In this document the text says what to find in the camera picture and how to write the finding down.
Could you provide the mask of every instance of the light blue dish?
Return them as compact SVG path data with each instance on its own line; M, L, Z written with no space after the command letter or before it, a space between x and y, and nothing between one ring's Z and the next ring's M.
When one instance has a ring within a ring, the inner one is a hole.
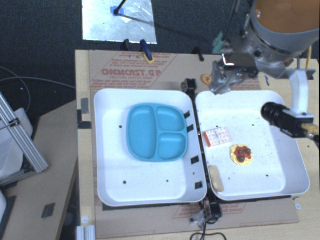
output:
M175 161L187 152L187 123L184 114L173 106L135 105L127 118L126 133L131 154L144 161Z

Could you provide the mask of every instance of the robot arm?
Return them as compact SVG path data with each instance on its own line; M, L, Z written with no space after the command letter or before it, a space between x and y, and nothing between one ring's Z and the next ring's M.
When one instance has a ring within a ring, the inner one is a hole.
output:
M224 43L222 60L213 63L214 94L263 72L275 79L288 79L292 87L292 108L267 103L262 116L293 138L309 137L302 126L311 124L308 110L308 78L313 69L287 68L319 39L320 0L255 0L242 36ZM318 133L314 134L319 141Z

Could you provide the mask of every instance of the teal connector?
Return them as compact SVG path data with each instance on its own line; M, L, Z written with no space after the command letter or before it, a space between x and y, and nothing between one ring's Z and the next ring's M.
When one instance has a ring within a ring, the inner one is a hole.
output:
M222 37L224 34L222 31L219 33L219 35L214 39L212 46L212 54L221 54L221 49L224 47L225 41L222 41Z

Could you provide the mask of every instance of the black post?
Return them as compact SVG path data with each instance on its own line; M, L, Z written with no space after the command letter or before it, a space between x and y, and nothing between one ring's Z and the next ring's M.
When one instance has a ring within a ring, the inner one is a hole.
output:
M114 14L114 15L118 15L118 14L119 14L119 11L120 11L121 7L125 4L126 1L127 1L127 0L123 0L123 1L120 3L120 5L118 6L118 8L113 11L113 14Z

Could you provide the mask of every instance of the silver sheet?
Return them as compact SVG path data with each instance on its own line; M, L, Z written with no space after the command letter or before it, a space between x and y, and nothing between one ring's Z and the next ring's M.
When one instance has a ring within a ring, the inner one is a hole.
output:
M111 8L122 0L82 0L83 39L157 44L151 0L127 0L119 16Z

